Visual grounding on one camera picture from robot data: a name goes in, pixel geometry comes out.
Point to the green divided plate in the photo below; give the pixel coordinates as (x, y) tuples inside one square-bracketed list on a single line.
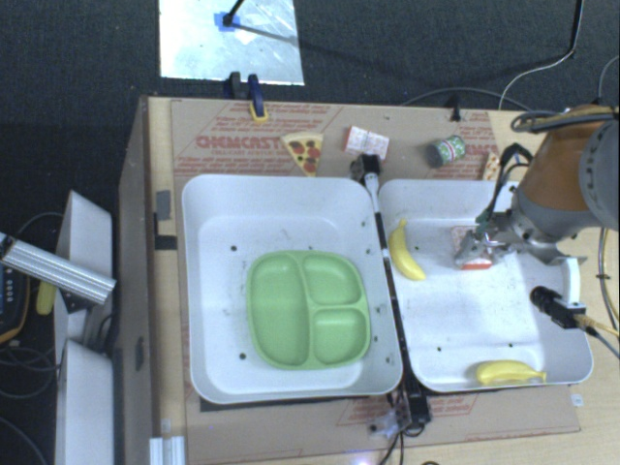
[(281, 308)]

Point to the white and red packet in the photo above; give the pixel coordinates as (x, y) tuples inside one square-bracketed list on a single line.
[(365, 142)]

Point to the thin black and white rod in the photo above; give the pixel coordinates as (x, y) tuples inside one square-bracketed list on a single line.
[(387, 255)]

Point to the green and white can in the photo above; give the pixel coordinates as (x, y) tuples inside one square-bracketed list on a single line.
[(448, 150)]

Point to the brown cardboard board, red print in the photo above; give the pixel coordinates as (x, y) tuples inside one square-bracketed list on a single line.
[(271, 129)]

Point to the white plastic tray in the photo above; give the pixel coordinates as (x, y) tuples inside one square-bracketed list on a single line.
[(484, 318), (218, 308)]

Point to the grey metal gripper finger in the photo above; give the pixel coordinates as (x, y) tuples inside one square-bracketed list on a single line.
[(488, 251), (466, 247)]

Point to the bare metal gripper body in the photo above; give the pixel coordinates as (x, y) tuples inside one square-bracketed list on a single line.
[(530, 246)]

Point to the toy pizza slice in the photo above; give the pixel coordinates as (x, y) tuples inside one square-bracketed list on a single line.
[(305, 150)]

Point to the red and white carton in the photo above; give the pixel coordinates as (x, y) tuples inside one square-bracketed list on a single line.
[(460, 234)]

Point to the yellow banana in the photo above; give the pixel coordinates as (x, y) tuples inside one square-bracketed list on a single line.
[(404, 257), (504, 372)]

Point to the black cylinder on white bracket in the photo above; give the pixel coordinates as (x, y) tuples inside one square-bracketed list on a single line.
[(557, 305)]

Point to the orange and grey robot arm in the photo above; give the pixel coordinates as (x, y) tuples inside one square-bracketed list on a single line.
[(557, 172)]

